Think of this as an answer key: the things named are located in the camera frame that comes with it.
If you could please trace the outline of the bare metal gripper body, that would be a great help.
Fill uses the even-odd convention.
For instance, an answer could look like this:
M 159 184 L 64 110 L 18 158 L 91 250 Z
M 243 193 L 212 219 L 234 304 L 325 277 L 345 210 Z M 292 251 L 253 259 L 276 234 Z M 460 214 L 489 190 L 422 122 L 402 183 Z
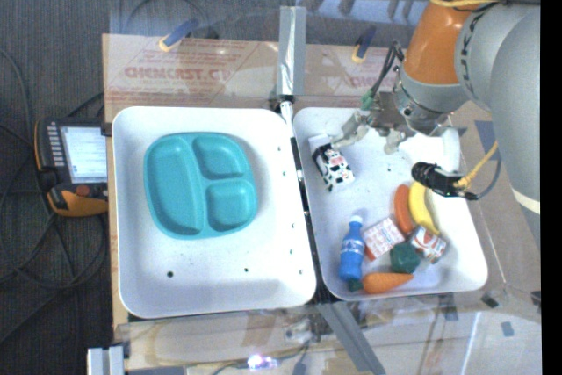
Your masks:
M 390 136 L 393 132 L 401 136 L 431 135 L 446 119 L 446 113 L 422 107 L 407 94 L 379 92 L 371 107 L 370 126 L 381 136 Z

